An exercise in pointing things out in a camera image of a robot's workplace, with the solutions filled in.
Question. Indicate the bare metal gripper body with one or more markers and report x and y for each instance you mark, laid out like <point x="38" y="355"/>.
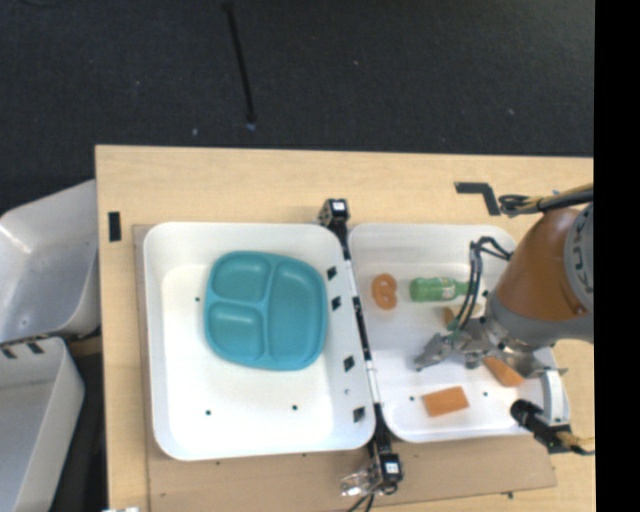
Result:
<point x="492" y="345"/>

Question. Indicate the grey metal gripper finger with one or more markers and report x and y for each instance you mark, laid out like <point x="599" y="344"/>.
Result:
<point x="473" y="359"/>
<point x="431" y="352"/>

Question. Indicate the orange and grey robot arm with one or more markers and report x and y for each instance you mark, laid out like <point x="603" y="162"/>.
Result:
<point x="537" y="280"/>

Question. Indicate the white plastic tray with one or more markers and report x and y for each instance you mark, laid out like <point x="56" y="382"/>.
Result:
<point x="250" y="410"/>
<point x="400" y="350"/>

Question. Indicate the orange toy wedge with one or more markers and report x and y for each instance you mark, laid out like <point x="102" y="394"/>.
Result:
<point x="505" y="374"/>

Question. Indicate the small orange toy piece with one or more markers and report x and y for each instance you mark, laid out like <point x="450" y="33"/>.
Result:
<point x="449" y="315"/>

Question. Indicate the orange toy bread slice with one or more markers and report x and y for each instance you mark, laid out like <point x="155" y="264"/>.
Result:
<point x="446" y="401"/>

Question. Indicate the green plastic bottle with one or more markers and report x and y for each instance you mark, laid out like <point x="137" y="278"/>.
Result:
<point x="432" y="289"/>

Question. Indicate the orange pretzel biscuit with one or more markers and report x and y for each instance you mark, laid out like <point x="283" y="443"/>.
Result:
<point x="384" y="300"/>

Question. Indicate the thin black and white rod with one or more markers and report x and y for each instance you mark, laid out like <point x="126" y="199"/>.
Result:
<point x="361" y="320"/>

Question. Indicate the blue divided plate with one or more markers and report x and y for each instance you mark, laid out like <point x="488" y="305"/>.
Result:
<point x="295" y="310"/>

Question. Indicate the black cylinder on white bracket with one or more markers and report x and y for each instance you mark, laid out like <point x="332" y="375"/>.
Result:
<point x="530" y="417"/>

